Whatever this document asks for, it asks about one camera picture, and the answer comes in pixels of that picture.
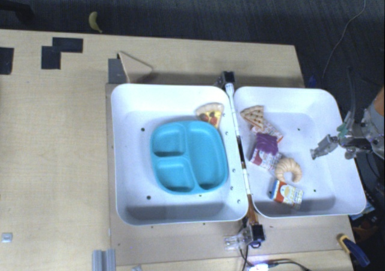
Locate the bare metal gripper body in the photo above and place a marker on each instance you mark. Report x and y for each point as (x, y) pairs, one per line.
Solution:
(358, 142)

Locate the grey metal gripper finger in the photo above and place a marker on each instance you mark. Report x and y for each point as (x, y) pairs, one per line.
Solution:
(327, 143)

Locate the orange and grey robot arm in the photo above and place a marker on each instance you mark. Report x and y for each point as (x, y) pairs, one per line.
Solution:
(380, 103)

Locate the white plastic tray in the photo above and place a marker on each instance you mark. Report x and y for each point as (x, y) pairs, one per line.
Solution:
(331, 179)
(132, 173)

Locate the beige croissant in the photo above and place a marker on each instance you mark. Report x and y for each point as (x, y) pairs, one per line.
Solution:
(288, 166)

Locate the purple packet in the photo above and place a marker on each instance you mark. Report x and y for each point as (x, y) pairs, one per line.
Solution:
(266, 142)

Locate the orange and white carton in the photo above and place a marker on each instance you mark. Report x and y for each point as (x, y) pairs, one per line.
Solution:
(287, 193)

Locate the white and red carton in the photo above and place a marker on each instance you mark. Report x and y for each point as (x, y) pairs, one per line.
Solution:
(264, 160)

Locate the tan lattice pie slice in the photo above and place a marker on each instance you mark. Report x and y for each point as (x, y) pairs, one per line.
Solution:
(253, 115)

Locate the thin black and white rod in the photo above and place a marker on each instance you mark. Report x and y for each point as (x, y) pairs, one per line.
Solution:
(236, 131)

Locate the toy pizza slice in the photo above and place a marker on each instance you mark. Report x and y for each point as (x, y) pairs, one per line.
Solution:
(211, 114)

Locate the blue divided plate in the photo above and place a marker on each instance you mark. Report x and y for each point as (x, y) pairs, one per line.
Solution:
(188, 155)

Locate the tan cardboard wedge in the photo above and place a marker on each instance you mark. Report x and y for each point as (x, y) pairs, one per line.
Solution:
(132, 66)

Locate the yellow banana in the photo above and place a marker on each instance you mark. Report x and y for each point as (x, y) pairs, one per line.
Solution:
(94, 21)

